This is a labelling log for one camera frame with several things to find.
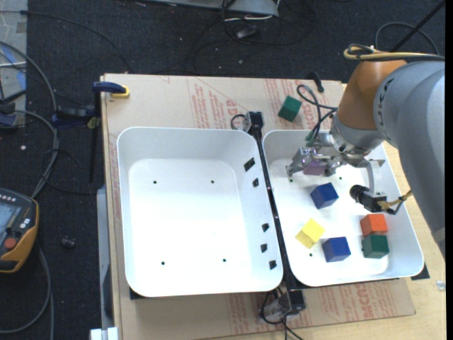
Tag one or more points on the blue cube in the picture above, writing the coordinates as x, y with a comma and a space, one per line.
335, 249
323, 195

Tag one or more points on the black cylinder on white bracket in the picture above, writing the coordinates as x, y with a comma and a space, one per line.
368, 198

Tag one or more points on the green cube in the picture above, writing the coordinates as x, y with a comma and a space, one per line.
375, 246
290, 108

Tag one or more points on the white plastic tray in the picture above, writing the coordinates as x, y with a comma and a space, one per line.
347, 225
184, 218

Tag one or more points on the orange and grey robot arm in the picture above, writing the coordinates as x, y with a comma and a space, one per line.
407, 112

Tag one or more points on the thin black rod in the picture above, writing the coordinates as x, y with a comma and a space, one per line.
274, 204

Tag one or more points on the purple cube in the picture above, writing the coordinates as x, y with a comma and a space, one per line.
313, 168

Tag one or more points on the orange cube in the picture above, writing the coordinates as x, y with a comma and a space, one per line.
373, 224

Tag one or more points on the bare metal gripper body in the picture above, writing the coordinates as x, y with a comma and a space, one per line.
348, 154

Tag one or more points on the yellow cube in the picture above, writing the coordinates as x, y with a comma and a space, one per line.
309, 233

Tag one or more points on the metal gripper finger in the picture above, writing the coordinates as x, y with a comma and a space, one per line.
295, 165
331, 168

